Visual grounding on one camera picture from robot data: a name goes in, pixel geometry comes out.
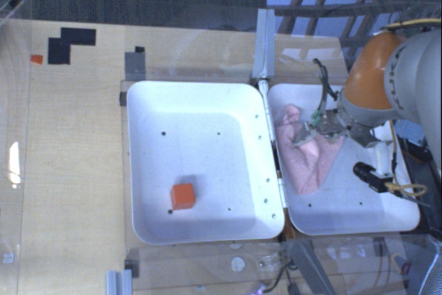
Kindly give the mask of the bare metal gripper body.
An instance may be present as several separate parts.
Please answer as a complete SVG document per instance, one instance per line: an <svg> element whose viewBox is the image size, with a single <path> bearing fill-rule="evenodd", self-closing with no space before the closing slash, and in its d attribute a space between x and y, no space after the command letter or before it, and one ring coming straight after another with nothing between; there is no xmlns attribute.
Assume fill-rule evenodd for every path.
<svg viewBox="0 0 442 295"><path fill-rule="evenodd" d="M347 129L338 120L337 113L337 109L314 112L314 129L328 142L336 142L339 137L347 136Z"/></svg>

